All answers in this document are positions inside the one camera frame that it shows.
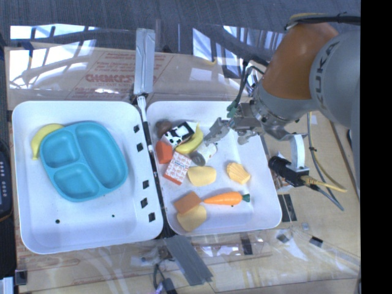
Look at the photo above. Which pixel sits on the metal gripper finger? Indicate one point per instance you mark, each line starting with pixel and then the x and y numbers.
pixel 247 136
pixel 219 129

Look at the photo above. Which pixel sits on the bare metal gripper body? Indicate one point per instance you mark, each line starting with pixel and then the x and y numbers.
pixel 248 118

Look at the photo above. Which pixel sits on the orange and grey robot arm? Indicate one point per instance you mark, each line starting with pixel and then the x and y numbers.
pixel 330 81

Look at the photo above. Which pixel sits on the white bottle with dark cap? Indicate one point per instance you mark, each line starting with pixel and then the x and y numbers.
pixel 205 153

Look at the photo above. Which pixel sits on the yellow banana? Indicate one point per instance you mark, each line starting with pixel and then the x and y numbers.
pixel 38 138
pixel 193 142

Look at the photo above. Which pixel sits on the yellow ridged biscuit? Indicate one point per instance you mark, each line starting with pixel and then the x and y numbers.
pixel 238 172

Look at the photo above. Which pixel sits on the black and white cow carton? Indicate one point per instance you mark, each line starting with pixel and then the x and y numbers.
pixel 177 133

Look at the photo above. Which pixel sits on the smooth yellow potato chip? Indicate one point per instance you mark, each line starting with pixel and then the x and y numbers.
pixel 201 175
pixel 191 218

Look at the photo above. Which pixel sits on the brown doughnut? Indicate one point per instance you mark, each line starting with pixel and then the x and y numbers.
pixel 163 127

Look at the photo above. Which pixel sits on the white and orange carton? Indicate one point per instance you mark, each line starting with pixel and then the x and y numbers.
pixel 177 168

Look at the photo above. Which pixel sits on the orange-red block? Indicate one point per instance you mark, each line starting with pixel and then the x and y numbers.
pixel 163 152

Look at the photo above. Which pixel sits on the orange carrot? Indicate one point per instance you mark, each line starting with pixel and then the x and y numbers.
pixel 223 198

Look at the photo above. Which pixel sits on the orange-brown bread slice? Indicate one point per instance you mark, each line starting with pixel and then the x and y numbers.
pixel 187 202

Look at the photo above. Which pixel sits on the white plastic tray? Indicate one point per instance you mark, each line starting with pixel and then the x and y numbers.
pixel 239 219
pixel 92 225

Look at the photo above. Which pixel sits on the brown cardboard board red print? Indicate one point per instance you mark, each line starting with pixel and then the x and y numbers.
pixel 321 225

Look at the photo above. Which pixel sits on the blue divided plate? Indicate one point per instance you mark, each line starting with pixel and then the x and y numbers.
pixel 88 152

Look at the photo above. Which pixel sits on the black cylinder on white bracket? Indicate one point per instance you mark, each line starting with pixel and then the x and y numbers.
pixel 289 171

